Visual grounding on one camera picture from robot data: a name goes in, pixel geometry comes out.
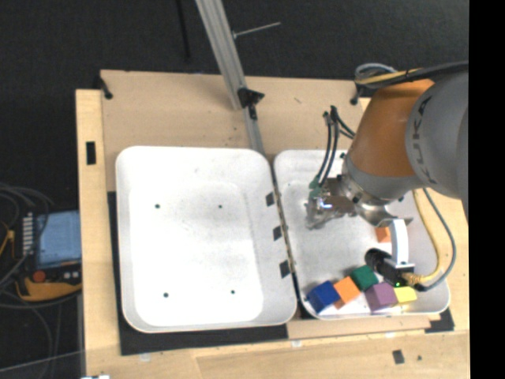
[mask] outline orange cube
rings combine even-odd
[[[376,236],[379,243],[389,243],[391,241],[389,227],[376,227]]]
[[[351,300],[357,298],[357,296],[361,293],[350,276],[346,276],[343,280],[334,283],[333,287],[340,295],[340,299],[334,303],[337,309],[340,309]]]

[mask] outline black floor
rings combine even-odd
[[[365,62],[408,69],[469,58],[469,0],[223,4],[235,32],[282,23],[237,39],[250,76],[352,79]],[[194,0],[181,5],[190,60],[176,0],[0,0],[0,182],[45,193],[55,210],[78,208],[77,88],[93,88],[101,69],[218,73]],[[59,321],[58,307],[40,313],[67,354],[79,347],[77,304],[65,303]],[[39,317],[0,307],[0,368],[46,355]]]

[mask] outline hole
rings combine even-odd
[[[95,142],[86,142],[86,164],[96,164]]]
[[[290,263],[288,260],[285,260],[284,262],[279,264],[280,270],[281,270],[281,278],[284,278],[285,276],[288,276],[290,274]]]
[[[280,226],[274,229],[274,241],[282,237],[282,230]]]
[[[405,363],[405,358],[403,357],[402,350],[393,351],[393,359],[395,360],[396,365]]]
[[[272,206],[275,203],[274,193],[269,193],[265,199],[267,200],[267,206]]]

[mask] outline black mat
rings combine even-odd
[[[134,329],[126,321],[121,304],[121,282],[118,262],[118,223],[116,217],[116,193],[107,193],[110,218],[110,240],[114,261],[114,282],[118,304],[119,336],[122,355],[144,352],[168,351],[181,348],[218,347],[241,343],[259,343],[287,338],[286,325],[259,328],[234,328],[204,330],[198,332],[174,332],[147,334]]]

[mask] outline toy block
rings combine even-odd
[[[405,305],[417,299],[416,291],[412,287],[396,287],[394,290],[399,305]]]
[[[354,281],[360,291],[366,291],[372,285],[379,283],[374,271],[367,265],[362,265],[350,273],[350,278]]]
[[[386,309],[398,303],[395,289],[387,282],[376,283],[365,291],[368,307],[372,312]]]
[[[389,243],[391,242],[391,232],[389,227],[376,227],[377,242]]]
[[[330,281],[317,285],[307,294],[307,300],[317,313],[323,311],[339,299],[340,295]]]
[[[334,303],[337,309],[340,309],[345,304],[349,303],[354,298],[357,298],[361,291],[356,286],[350,276],[346,276],[343,280],[333,284],[333,287],[340,296],[340,299]]]

